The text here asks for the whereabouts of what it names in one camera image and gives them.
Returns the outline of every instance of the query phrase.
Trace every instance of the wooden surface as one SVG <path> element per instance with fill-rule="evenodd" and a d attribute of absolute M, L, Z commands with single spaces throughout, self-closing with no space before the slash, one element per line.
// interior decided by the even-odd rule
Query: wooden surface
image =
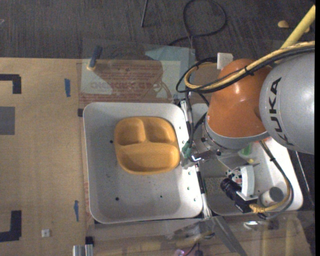
<path fill-rule="evenodd" d="M 0 59 L 0 74 L 22 78 L 22 94 L 12 94 L 12 82 L 0 81 L 0 106 L 15 107 L 15 135 L 0 135 L 0 232 L 9 231 L 11 211 L 22 211 L 22 236 L 0 242 L 0 255 L 71 255 L 73 245 L 85 243 L 76 63 Z M 42 238 L 42 229 L 51 236 Z"/>

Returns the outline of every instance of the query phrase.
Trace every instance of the white tray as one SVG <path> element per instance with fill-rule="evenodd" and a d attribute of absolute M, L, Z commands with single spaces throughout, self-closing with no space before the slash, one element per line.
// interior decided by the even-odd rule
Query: white tray
<path fill-rule="evenodd" d="M 194 167 L 154 175 L 134 175 L 117 162 L 114 140 L 116 124 L 134 116 L 160 117 L 169 121 L 180 150 L 188 140 L 182 110 L 167 103 L 95 102 L 84 109 L 89 206 L 100 223 L 193 218 L 203 208 Z"/>

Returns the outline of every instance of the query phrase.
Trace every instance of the black square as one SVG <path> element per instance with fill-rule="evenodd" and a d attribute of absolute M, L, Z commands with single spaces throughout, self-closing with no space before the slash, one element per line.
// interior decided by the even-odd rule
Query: black square
<path fill-rule="evenodd" d="M 0 106 L 0 135 L 15 135 L 15 107 Z"/>

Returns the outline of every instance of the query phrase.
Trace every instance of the yellow tube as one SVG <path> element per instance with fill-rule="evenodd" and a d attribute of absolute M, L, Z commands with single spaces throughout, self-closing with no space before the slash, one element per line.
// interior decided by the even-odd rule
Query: yellow tube
<path fill-rule="evenodd" d="M 311 9 L 307 12 L 307 14 L 303 17 L 303 19 L 300 21 L 298 26 L 296 26 L 291 35 L 284 42 L 284 44 L 281 46 L 281 49 L 295 44 L 302 37 L 307 28 L 309 28 L 309 26 L 315 21 L 315 19 L 316 6 L 313 5 Z"/>

